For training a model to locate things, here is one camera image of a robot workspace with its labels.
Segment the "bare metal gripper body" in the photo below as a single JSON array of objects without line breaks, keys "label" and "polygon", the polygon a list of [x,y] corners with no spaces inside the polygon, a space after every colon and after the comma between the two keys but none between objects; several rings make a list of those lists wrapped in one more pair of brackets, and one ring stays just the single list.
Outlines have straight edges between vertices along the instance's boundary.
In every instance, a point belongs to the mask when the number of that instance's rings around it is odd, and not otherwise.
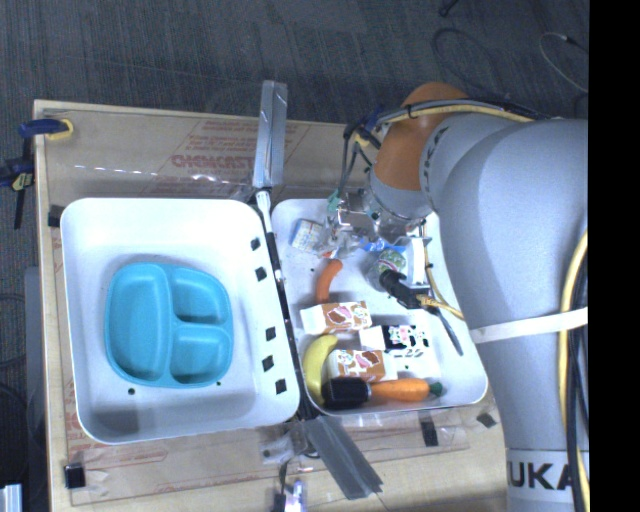
[{"label": "bare metal gripper body", "polygon": [[431,213],[420,191],[366,188],[348,193],[334,216],[336,236],[364,241],[400,241],[409,237]]}]

